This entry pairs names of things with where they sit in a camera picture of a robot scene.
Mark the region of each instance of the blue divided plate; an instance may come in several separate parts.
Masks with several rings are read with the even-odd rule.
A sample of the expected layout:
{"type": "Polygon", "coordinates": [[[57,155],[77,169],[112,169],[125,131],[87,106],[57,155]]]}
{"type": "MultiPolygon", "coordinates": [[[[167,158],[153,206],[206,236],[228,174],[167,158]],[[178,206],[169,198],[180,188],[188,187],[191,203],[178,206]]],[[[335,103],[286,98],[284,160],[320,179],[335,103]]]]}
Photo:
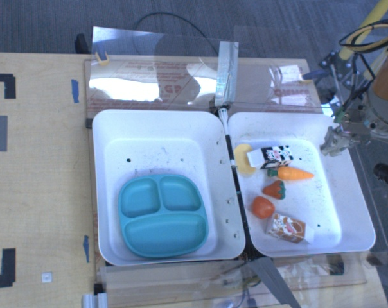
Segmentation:
{"type": "Polygon", "coordinates": [[[121,232],[128,248],[145,258],[168,258],[198,250],[208,236],[197,186],[180,175],[143,176],[119,192],[121,232]]]}

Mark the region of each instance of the gray carpet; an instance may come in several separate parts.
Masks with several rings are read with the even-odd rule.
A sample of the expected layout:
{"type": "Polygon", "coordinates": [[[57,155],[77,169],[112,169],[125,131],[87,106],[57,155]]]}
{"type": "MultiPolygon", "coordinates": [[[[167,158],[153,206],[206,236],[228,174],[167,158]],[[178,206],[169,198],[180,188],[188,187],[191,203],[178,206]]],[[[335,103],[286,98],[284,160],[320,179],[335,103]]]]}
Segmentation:
{"type": "MultiPolygon", "coordinates": [[[[142,16],[171,12],[209,38],[240,43],[240,57],[305,58],[310,69],[355,30],[379,0],[0,0],[0,52],[75,53],[93,26],[132,30],[142,16]]],[[[141,31],[198,36],[169,15],[145,19],[141,31]]],[[[351,152],[377,229],[373,250],[388,257],[388,186],[373,174],[388,164],[388,144],[372,142],[351,152]]],[[[388,298],[388,258],[378,267],[388,298]]]]}

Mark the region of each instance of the white sticker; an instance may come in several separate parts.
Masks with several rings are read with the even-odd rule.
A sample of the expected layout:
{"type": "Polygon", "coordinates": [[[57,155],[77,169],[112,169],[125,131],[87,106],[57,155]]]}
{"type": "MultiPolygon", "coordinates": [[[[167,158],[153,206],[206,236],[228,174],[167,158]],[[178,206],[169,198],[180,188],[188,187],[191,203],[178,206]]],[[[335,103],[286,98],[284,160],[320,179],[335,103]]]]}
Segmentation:
{"type": "Polygon", "coordinates": [[[53,281],[53,273],[48,272],[48,273],[42,273],[41,274],[41,282],[42,283],[51,283],[53,281]]]}

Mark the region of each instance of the toy tomato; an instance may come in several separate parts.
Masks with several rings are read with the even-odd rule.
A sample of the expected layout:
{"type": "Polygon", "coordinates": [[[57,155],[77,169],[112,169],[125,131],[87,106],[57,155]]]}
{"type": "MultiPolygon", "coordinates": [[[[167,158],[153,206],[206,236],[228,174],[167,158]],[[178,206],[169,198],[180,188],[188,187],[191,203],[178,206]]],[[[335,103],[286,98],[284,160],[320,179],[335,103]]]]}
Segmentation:
{"type": "Polygon", "coordinates": [[[252,203],[252,213],[260,219],[271,217],[275,211],[275,206],[268,199],[257,196],[252,203]]]}

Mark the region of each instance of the wooden table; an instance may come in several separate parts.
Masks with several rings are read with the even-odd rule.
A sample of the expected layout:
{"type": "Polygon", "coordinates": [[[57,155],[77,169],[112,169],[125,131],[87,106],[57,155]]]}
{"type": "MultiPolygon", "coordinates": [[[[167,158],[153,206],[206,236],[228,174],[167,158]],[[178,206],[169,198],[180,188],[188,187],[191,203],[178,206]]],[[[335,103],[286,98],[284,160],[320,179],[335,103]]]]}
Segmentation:
{"type": "MultiPolygon", "coordinates": [[[[0,73],[16,77],[17,93],[15,99],[5,99],[0,83],[0,116],[7,116],[7,146],[0,151],[0,274],[2,250],[16,252],[15,282],[0,288],[0,307],[81,307],[82,295],[93,292],[87,59],[0,53],[0,73]]],[[[375,268],[362,267],[366,281],[361,284],[295,289],[294,295],[305,307],[387,307],[375,268]]],[[[261,306],[276,304],[269,293],[255,298],[261,306]]],[[[209,307],[221,302],[216,300],[159,307],[209,307]]]]}

